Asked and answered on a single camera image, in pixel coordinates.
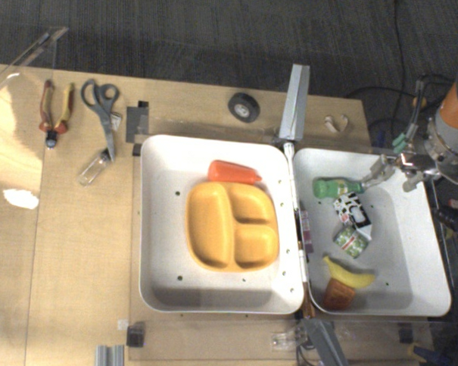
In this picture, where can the white plastic tray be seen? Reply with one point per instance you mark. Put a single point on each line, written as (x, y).
(163, 221)
(403, 262)

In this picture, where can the green plastic bottle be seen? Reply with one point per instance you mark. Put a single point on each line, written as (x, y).
(333, 188)

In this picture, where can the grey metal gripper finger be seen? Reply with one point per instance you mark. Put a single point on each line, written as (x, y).
(412, 182)
(383, 169)

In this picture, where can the clear plastic bottle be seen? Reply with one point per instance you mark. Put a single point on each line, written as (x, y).
(91, 170)

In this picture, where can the orange carrot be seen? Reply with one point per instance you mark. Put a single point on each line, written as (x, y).
(231, 172)

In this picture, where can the purple packet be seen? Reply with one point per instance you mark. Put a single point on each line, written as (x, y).
(307, 231)

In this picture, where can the green and white carton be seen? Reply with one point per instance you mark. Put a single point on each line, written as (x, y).
(350, 242)

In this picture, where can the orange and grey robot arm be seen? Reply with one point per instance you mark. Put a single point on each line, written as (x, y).
(453, 112)

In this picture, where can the grey scissors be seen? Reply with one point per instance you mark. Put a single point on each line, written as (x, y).
(103, 112)

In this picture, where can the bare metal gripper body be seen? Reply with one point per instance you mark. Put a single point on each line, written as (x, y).
(417, 162)

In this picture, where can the black tape roll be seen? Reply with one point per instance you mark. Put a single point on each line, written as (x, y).
(243, 108)

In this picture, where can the red and yellow pliers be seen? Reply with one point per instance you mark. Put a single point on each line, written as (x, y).
(65, 110)

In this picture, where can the orange divided plate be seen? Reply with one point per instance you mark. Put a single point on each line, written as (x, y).
(211, 231)

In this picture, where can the black and white carton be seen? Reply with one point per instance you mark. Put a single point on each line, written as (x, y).
(354, 212)

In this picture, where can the yellow banana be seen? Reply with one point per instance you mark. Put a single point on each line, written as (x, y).
(351, 278)

